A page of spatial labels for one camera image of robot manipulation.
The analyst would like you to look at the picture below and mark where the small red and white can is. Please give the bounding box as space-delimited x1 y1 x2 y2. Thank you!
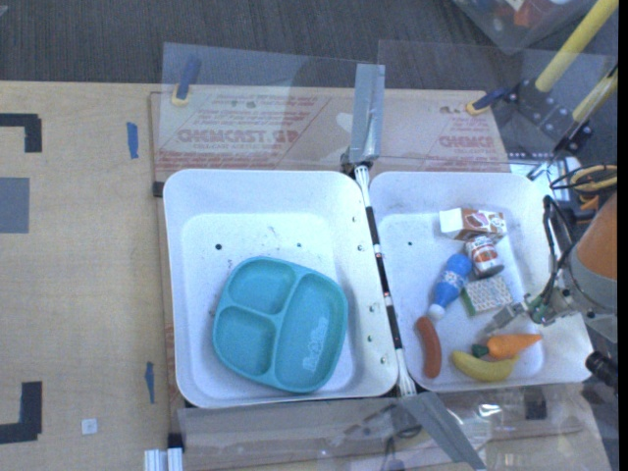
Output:
463 235 506 280

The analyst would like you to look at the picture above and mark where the yellow banana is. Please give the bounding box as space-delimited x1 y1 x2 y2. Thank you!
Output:
450 349 521 383

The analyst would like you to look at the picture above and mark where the orange sausage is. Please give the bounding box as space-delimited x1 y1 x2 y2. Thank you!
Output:
415 316 444 381

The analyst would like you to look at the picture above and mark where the brown and white carton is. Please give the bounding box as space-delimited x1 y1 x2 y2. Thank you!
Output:
438 207 508 241

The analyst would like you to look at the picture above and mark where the thin black and white rod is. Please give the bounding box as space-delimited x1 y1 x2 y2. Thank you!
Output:
353 163 418 399

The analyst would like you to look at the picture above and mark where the teal divided plate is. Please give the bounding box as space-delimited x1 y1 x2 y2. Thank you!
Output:
211 255 350 394

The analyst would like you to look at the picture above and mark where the brown cardboard board red print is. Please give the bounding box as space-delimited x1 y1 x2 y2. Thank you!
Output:
148 84 605 461

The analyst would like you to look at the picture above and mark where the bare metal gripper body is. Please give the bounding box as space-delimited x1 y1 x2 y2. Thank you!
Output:
522 287 581 327

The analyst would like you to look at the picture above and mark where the green and white patterned packet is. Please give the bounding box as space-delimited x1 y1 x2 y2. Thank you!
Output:
459 275 515 317

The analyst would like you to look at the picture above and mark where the orange carrot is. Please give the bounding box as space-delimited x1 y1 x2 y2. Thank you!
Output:
471 333 544 361

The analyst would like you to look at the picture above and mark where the blue and white bottle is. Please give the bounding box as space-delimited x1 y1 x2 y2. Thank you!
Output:
427 252 474 321

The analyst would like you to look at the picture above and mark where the white plastic tray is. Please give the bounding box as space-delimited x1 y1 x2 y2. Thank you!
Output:
367 171 595 393
162 168 399 409

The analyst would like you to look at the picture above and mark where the black cylinder on white bracket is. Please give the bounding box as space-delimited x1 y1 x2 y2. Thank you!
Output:
584 349 619 388

